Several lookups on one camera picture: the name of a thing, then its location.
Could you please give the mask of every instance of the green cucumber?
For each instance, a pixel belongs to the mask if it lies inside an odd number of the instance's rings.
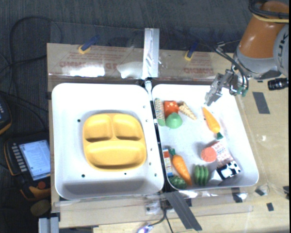
[[[204,170],[204,167],[201,166],[200,167],[200,178],[198,180],[199,185],[203,185],[204,176],[205,176],[205,170]]]
[[[204,166],[204,177],[203,177],[202,185],[206,185],[207,184],[208,177],[209,177],[208,168],[206,166]]]
[[[198,185],[198,181],[200,179],[200,166],[196,165],[194,170],[194,182]]]

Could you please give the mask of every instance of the blue clamp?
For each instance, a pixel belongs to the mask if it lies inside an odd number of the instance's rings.
[[[190,47],[190,49],[185,53],[184,58],[185,58],[187,61],[190,61],[190,60],[192,59],[192,57],[193,57],[193,53],[194,53],[194,51],[195,51],[197,45],[198,45],[198,42],[195,41],[194,44]]]
[[[91,46],[94,45],[99,40],[99,38],[100,38],[99,35],[95,35],[89,41],[79,46],[79,53],[81,54],[87,53],[91,49]]]

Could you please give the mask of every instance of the toy carrot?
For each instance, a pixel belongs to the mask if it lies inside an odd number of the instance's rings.
[[[217,134],[217,139],[222,139],[223,136],[221,135],[220,133],[220,124],[218,123],[218,121],[214,118],[213,114],[207,110],[205,107],[203,107],[203,113],[204,113],[204,117],[207,121],[207,125],[208,125],[208,128]]]
[[[192,179],[189,174],[189,171],[185,165],[185,162],[182,158],[182,156],[176,154],[175,149],[170,149],[169,153],[172,155],[172,164],[174,165],[174,168],[177,170],[178,174],[184,179],[186,184],[192,185]]]

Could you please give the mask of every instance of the yellow plate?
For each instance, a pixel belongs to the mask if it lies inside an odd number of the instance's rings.
[[[90,116],[83,126],[87,162],[104,171],[122,171],[146,161],[145,135],[140,122],[127,114]]]

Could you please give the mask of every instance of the gray carpet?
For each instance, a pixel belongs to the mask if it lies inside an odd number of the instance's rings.
[[[162,49],[186,50],[202,38],[210,45],[233,42],[225,46],[233,52],[250,18],[248,0],[0,0],[0,90],[10,94],[3,96],[13,118],[12,127],[0,136],[0,233],[38,232],[32,202],[14,188],[7,171],[3,144],[12,136],[48,128],[47,42],[82,43],[71,32],[85,24],[159,28]],[[202,44],[197,50],[209,51]]]

